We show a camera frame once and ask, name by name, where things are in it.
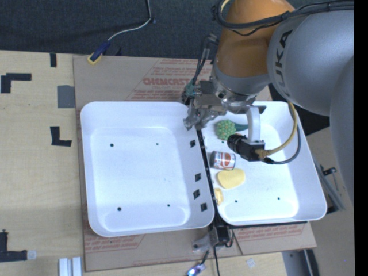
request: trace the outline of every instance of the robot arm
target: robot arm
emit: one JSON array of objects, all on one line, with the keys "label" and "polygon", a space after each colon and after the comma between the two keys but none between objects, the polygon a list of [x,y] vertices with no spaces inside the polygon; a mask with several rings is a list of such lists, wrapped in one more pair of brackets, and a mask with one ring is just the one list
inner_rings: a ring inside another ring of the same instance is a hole
[{"label": "robot arm", "polygon": [[227,111],[246,114],[272,83],[290,103],[330,116],[338,167],[353,201],[354,0],[298,9],[285,0],[234,0],[225,20],[229,1],[214,9],[224,29],[209,81],[186,89],[185,126],[202,129]]}]

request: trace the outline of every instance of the white tray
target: white tray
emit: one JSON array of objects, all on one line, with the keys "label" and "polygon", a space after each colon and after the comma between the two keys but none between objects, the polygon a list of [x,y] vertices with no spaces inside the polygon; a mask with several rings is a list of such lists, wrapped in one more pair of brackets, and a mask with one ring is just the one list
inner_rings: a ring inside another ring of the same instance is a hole
[{"label": "white tray", "polygon": [[[285,102],[255,102],[266,105],[260,115],[260,139],[266,142],[266,149],[281,145],[288,139],[293,120]],[[202,130],[208,159],[212,151],[232,152],[227,142],[216,136],[216,123],[229,119],[247,124],[247,117],[227,113],[217,117]],[[288,164],[270,165],[262,162],[248,162],[236,154],[236,168],[246,174],[245,182],[234,189],[223,189],[217,181],[220,170],[211,168],[213,187],[220,188],[224,202],[218,206],[220,216],[231,225],[255,225],[310,221],[322,218],[327,210],[325,197],[315,170],[311,152],[302,126],[301,150],[298,157]],[[240,132],[247,135],[248,130]],[[271,155],[273,160],[291,157],[297,148],[297,136],[282,151]]]},{"label": "white tray", "polygon": [[83,107],[88,218],[123,236],[202,228],[214,207],[194,128],[176,102],[91,102]]}]

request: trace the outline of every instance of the toy can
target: toy can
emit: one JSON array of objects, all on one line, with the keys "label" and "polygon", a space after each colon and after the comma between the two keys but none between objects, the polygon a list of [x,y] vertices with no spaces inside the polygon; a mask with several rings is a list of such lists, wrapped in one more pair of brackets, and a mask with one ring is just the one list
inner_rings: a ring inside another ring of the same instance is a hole
[{"label": "toy can", "polygon": [[220,170],[233,170],[235,167],[235,154],[213,151],[209,159],[210,166]]}]

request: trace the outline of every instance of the cardboard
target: cardboard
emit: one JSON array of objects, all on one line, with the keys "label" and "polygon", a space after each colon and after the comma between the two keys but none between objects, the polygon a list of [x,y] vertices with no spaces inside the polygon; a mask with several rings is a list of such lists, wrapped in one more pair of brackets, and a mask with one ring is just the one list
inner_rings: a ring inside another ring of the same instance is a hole
[{"label": "cardboard", "polygon": [[[92,66],[87,56],[74,56],[76,122],[82,196],[85,270],[200,260],[201,252],[192,251],[192,242],[205,236],[207,228],[146,235],[104,238],[88,224],[80,112],[92,101],[179,101],[185,85],[192,79],[197,61],[103,56]],[[198,79],[208,80],[212,66],[208,61]],[[268,88],[257,97],[271,101]],[[312,248],[316,242],[309,223],[250,227],[234,230],[236,244],[222,248],[218,257]]]}]

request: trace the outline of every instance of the wooden surface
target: wooden surface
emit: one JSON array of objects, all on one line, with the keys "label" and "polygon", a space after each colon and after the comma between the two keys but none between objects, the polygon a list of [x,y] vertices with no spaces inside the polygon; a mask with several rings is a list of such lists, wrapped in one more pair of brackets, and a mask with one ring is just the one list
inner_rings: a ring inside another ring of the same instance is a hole
[{"label": "wooden surface", "polygon": [[[31,73],[0,94],[0,229],[8,250],[35,250],[36,260],[0,263],[0,275],[57,275],[58,259],[83,258],[75,109],[58,108],[57,86],[74,85],[72,55],[0,51],[0,75]],[[71,147],[51,145],[51,126]],[[110,270],[83,275],[182,275],[196,262]],[[214,260],[201,274],[217,275]],[[282,254],[219,259],[226,275],[286,276]]]}]

